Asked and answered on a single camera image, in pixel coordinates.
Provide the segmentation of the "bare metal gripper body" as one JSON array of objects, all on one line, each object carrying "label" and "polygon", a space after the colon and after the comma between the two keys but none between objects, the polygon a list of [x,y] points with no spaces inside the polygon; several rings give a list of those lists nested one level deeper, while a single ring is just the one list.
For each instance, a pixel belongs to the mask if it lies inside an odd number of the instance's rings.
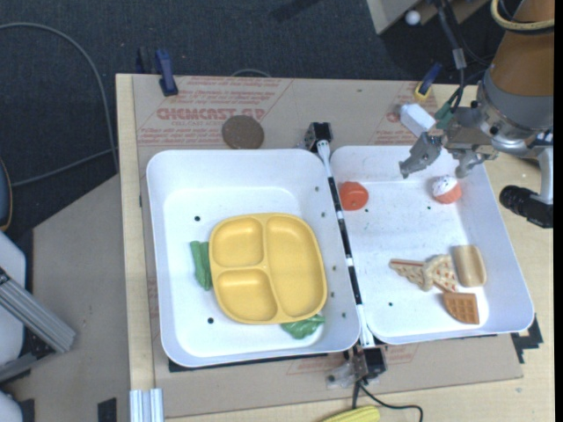
[{"label": "bare metal gripper body", "polygon": [[445,129],[444,146],[475,153],[508,153],[530,157],[537,135],[551,128],[551,105],[547,98],[516,98],[499,105],[475,99],[457,109]]}]

